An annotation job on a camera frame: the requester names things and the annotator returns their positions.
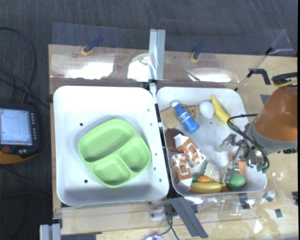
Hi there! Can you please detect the green round fruit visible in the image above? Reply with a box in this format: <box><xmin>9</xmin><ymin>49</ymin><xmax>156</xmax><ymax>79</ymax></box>
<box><xmin>226</xmin><ymin>173</ymin><xmax>247</xmax><ymax>192</ymax></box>

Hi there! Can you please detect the orange can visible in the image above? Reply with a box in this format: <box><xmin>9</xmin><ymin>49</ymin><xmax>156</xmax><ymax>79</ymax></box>
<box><xmin>230</xmin><ymin>153</ymin><xmax>246</xmax><ymax>175</ymax></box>

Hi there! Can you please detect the patterned yellow packet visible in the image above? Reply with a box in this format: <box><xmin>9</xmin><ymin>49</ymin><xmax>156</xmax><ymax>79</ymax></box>
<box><xmin>202</xmin><ymin>161</ymin><xmax>226</xmax><ymax>184</ymax></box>

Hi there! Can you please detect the yellow banana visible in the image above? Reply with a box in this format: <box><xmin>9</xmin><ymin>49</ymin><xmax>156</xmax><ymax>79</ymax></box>
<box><xmin>210</xmin><ymin>94</ymin><xmax>234</xmax><ymax>125</ymax></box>
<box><xmin>189</xmin><ymin>181</ymin><xmax>227</xmax><ymax>194</ymax></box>

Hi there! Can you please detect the blue bottle white cap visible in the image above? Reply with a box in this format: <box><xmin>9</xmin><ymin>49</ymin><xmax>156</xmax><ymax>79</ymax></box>
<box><xmin>170</xmin><ymin>100</ymin><xmax>200</xmax><ymax>134</ymax></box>

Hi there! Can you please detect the brown cardboard board red print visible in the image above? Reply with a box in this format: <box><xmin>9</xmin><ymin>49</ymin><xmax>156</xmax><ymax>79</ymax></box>
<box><xmin>47</xmin><ymin>43</ymin><xmax>298</xmax><ymax>235</ymax></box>

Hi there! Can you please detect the tan bread slice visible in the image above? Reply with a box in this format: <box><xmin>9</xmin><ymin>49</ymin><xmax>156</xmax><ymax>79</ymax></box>
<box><xmin>160</xmin><ymin>106</ymin><xmax>183</xmax><ymax>130</ymax></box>

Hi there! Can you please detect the orange carrot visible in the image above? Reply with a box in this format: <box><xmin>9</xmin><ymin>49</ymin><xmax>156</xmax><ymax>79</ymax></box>
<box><xmin>191</xmin><ymin>175</ymin><xmax>218</xmax><ymax>184</ymax></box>

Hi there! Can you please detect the brown doughnut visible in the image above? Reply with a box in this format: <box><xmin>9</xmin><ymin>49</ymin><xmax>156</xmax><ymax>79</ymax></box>
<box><xmin>164</xmin><ymin>128</ymin><xmax>186</xmax><ymax>153</ymax></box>

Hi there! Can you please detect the green divided plate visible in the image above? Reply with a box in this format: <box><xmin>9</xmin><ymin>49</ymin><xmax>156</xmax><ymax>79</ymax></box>
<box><xmin>77</xmin><ymin>118</ymin><xmax>152</xmax><ymax>189</ymax></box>

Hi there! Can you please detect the orange and white carton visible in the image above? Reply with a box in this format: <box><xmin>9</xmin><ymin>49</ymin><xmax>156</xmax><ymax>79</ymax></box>
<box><xmin>173</xmin><ymin>133</ymin><xmax>207</xmax><ymax>169</ymax></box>
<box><xmin>170</xmin><ymin>153</ymin><xmax>193</xmax><ymax>189</ymax></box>

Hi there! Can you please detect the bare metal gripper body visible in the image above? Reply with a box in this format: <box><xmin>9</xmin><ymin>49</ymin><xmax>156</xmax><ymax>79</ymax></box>
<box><xmin>235</xmin><ymin>139</ymin><xmax>265</xmax><ymax>169</ymax></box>

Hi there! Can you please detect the white egg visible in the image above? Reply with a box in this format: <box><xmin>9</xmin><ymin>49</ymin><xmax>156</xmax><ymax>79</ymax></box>
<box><xmin>198</xmin><ymin>100</ymin><xmax>215</xmax><ymax>120</ymax></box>

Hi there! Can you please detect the brown pizza slice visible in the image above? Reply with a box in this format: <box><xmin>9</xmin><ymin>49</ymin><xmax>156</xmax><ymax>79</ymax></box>
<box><xmin>181</xmin><ymin>104</ymin><xmax>201</xmax><ymax>122</ymax></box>

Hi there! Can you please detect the white plastic tray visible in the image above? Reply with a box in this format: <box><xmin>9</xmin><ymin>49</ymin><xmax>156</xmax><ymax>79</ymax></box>
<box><xmin>155</xmin><ymin>86</ymin><xmax>268</xmax><ymax>197</ymax></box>
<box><xmin>52</xmin><ymin>85</ymin><xmax>170</xmax><ymax>207</ymax></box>

